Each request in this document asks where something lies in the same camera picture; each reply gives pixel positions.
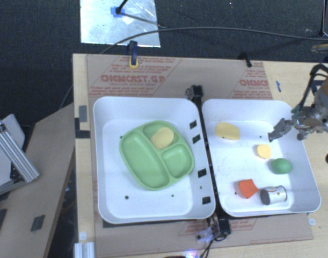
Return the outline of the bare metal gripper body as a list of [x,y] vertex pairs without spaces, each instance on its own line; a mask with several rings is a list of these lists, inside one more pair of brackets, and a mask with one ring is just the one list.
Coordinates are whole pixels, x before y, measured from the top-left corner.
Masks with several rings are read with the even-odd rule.
[[328,133],[328,107],[323,105],[296,106],[293,109],[294,127],[305,133]]

